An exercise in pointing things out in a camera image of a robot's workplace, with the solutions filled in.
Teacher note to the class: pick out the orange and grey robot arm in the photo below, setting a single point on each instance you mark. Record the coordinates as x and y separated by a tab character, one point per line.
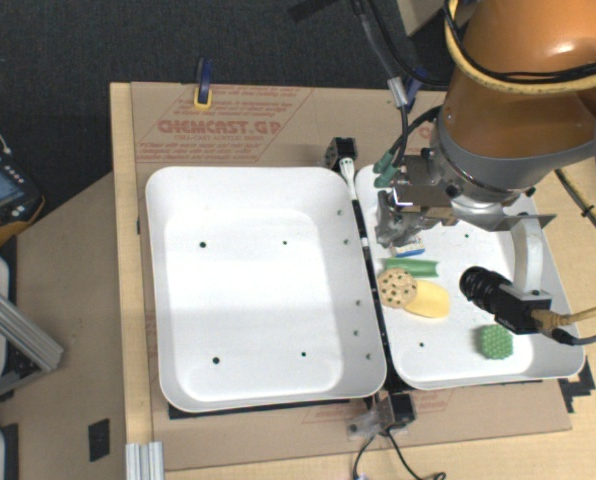
518	98

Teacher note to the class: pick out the yellow potato crisp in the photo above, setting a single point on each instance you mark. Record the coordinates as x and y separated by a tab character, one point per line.
430	300

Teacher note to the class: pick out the green honeycomb hexagon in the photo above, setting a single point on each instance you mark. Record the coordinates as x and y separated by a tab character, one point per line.
496	341

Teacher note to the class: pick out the black cylinder on white bracket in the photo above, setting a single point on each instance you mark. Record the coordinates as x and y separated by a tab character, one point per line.
503	300

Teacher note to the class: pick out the green pea pod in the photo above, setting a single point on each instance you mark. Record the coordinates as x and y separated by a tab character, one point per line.
413	267

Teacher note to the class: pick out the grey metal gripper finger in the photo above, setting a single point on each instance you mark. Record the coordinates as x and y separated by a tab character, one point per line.
387	223
412	228

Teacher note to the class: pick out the blue and white packet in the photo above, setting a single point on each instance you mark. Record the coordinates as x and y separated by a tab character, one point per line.
407	251

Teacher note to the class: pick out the tan biscuit with dark dots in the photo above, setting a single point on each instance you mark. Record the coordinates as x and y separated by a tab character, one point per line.
395	288

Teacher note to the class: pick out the thin black and white rod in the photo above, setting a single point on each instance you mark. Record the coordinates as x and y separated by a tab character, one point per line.
365	248

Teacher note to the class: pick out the brown cardboard board red print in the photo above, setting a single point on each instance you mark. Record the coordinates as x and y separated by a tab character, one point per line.
238	123

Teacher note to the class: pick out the white plastic tray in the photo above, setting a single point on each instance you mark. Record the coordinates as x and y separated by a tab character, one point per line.
258	288
448	353

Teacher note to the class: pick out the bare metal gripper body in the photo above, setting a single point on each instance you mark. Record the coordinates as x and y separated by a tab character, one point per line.
428	193

